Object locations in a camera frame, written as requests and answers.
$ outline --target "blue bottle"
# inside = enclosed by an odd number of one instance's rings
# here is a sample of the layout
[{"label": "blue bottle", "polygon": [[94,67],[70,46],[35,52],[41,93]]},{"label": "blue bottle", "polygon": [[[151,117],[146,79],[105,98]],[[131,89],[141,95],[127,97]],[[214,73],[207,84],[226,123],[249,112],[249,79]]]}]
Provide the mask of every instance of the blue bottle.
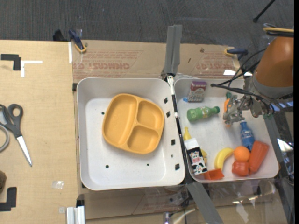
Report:
[{"label": "blue bottle", "polygon": [[252,130],[247,127],[247,122],[241,122],[240,125],[242,127],[241,129],[242,145],[248,148],[249,151],[251,151],[253,143],[255,141]]}]

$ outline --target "white tray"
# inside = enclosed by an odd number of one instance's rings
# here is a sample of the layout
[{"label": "white tray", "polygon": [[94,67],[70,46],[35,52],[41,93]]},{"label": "white tray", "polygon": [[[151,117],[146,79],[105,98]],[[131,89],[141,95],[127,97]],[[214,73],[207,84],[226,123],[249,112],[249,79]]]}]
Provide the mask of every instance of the white tray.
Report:
[{"label": "white tray", "polygon": [[[105,142],[101,128],[111,99],[129,93],[164,111],[165,123],[156,150],[133,154]],[[161,79],[86,78],[77,86],[80,175],[90,190],[180,184],[185,167],[169,85]]]},{"label": "white tray", "polygon": [[[201,103],[187,103],[183,99],[187,97],[188,91],[190,90],[190,85],[192,81],[206,81],[206,92],[204,94],[204,100]],[[202,147],[207,152],[207,169],[212,170],[214,168],[214,159],[217,153],[225,147],[235,148],[242,145],[240,138],[241,125],[239,122],[233,123],[231,127],[226,127],[224,120],[222,119],[224,112],[224,102],[226,100],[227,90],[222,88],[211,87],[210,84],[219,84],[224,79],[188,79],[182,78],[175,82],[174,91],[177,99],[178,114],[181,125],[182,134],[184,134],[184,127],[189,128],[189,133],[192,138],[196,138],[200,147]],[[235,80],[232,82],[231,87],[243,88],[243,80]],[[190,123],[187,118],[187,110],[191,108],[197,108],[201,106],[214,107],[219,106],[220,112],[207,119],[197,120]],[[278,161],[276,159],[273,146],[267,131],[266,124],[262,116],[254,118],[251,112],[242,112],[248,127],[252,129],[254,137],[256,140],[265,142],[269,144],[270,149],[260,167],[258,172],[253,175],[240,177],[232,173],[232,164],[234,162],[233,155],[230,156],[224,163],[223,174],[224,178],[219,180],[205,180],[201,175],[193,175],[191,165],[189,163],[189,172],[192,174],[194,180],[203,183],[210,182],[225,182],[234,180],[244,180],[244,179],[260,179],[260,178],[272,178],[278,173]]]}]

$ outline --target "toy green bottle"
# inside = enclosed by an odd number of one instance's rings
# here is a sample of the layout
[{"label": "toy green bottle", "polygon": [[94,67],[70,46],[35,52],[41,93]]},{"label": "toy green bottle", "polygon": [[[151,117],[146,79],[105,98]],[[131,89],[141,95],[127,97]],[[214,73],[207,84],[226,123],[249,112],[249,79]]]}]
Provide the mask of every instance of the toy green bottle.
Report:
[{"label": "toy green bottle", "polygon": [[215,106],[213,108],[209,108],[207,106],[199,107],[196,109],[189,109],[187,111],[187,118],[189,121],[196,121],[198,119],[205,119],[213,114],[218,114],[220,112],[220,109],[218,106]]}]

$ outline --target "scissors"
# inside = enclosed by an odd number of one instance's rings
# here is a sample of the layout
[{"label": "scissors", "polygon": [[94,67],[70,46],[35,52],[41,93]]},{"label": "scissors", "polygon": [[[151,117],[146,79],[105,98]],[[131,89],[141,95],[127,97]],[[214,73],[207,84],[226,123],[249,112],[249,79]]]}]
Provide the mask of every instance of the scissors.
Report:
[{"label": "scissors", "polygon": [[[14,115],[14,109],[19,110],[20,113],[18,115]],[[3,112],[4,122],[0,121],[0,125],[4,126],[6,129],[10,130],[14,134],[15,138],[18,140],[21,146],[26,160],[28,161],[29,165],[32,166],[29,152],[20,130],[21,118],[23,116],[22,106],[17,104],[11,104],[8,108],[6,108],[4,105],[0,105],[0,112],[1,111]]]}]

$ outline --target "gray carpet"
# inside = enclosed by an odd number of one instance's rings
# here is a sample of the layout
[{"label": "gray carpet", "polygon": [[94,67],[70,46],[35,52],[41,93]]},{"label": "gray carpet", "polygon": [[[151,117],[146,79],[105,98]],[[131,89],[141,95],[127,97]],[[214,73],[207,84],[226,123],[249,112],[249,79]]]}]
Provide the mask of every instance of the gray carpet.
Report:
[{"label": "gray carpet", "polygon": [[166,42],[167,26],[183,25],[182,43],[259,50],[264,23],[294,26],[294,0],[0,0],[0,39],[51,41],[60,29],[82,39]]}]

